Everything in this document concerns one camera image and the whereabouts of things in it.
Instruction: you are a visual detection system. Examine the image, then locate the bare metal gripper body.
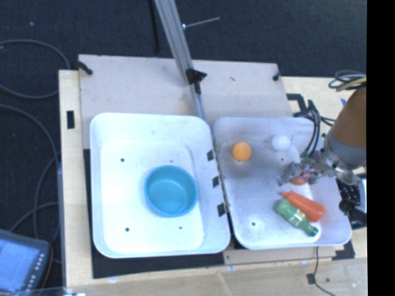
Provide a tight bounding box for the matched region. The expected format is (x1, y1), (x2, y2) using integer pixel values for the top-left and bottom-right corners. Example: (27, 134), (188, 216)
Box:
(301, 152), (356, 184)

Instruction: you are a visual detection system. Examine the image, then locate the small orange round thing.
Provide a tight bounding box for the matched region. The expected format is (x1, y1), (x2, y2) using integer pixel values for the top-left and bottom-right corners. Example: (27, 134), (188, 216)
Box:
(291, 173), (309, 186)

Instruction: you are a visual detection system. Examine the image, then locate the white plastic tray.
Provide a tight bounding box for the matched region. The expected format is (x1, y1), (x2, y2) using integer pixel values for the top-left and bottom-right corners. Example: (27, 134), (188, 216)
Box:
(212, 116), (353, 251)
(89, 112), (232, 259)

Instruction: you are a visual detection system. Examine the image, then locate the white ball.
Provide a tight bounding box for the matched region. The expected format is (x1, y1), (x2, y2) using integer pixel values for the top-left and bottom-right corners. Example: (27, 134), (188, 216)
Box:
(271, 134), (292, 152)

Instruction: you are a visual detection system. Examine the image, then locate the orange bottle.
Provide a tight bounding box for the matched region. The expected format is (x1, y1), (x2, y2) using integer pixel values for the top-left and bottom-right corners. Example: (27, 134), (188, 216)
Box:
(280, 190), (326, 223)

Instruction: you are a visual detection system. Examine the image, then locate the green bottle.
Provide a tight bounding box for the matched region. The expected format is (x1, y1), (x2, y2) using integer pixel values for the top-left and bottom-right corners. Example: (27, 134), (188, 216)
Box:
(275, 199), (320, 237)

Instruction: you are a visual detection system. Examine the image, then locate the orange ball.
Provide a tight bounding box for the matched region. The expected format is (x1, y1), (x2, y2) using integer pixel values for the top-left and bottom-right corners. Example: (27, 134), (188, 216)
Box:
(231, 141), (253, 162)

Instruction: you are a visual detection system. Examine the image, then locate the blue bowl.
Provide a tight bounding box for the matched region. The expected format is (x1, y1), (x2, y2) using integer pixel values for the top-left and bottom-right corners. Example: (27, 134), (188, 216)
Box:
(143, 165), (199, 218)

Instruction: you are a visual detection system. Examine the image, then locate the pale wood board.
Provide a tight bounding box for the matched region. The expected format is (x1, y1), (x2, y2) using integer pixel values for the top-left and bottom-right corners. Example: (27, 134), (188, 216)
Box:
(78, 54), (340, 265)

